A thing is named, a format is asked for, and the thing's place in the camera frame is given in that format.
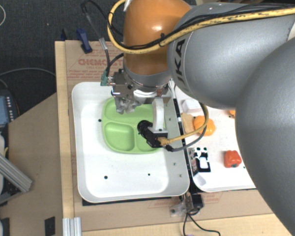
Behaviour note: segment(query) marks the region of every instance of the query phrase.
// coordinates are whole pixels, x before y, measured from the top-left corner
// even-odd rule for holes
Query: dark floor
[[[61,30],[66,29],[69,39],[76,39],[77,28],[85,28],[89,39],[95,34],[80,8],[84,0],[0,0],[6,11],[6,20],[0,27],[0,73],[17,68],[38,67],[55,72],[54,42],[60,40]],[[118,0],[94,0],[105,12]],[[195,5],[195,0],[185,0]],[[270,0],[290,2],[295,0]],[[105,36],[106,26],[101,15],[89,9],[98,18],[98,28]],[[3,18],[0,10],[0,21]],[[115,22],[122,29],[122,18]],[[20,113],[24,113],[54,92],[55,78],[40,71],[19,71],[0,77],[15,96]]]

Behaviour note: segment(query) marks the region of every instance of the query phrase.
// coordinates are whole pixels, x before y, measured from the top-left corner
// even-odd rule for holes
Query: green divided plate
[[[144,104],[135,108],[130,114],[116,112],[114,98],[106,101],[103,109],[102,127],[105,143],[113,150],[122,153],[142,154],[156,152],[147,144],[138,132],[137,125],[142,120],[153,122],[153,108],[151,104]]]

